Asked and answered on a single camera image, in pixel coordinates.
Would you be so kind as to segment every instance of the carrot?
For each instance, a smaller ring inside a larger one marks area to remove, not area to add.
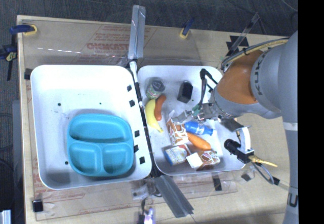
[[[158,99],[155,100],[154,116],[157,121],[160,121],[162,119],[161,110],[162,110],[162,105],[166,99],[167,97],[164,94],[162,94]]]
[[[192,134],[190,132],[187,132],[188,134],[188,140],[197,148],[204,150],[204,151],[208,151],[211,150],[211,145],[204,139],[202,139],[201,137],[198,137],[195,134]]]

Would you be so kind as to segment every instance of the yellow banana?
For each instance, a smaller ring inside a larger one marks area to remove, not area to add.
[[[154,99],[149,100],[145,106],[145,115],[146,115],[147,124],[150,127],[157,129],[160,133],[162,133],[163,129],[159,126],[155,118],[154,109],[155,109],[155,100]]]

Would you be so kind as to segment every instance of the water bottle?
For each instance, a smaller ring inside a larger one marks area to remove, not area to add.
[[[198,122],[195,121],[189,121],[184,124],[184,127],[186,128],[186,131],[197,134],[197,135],[213,135],[213,129],[210,129],[206,127],[205,125],[201,125]]]

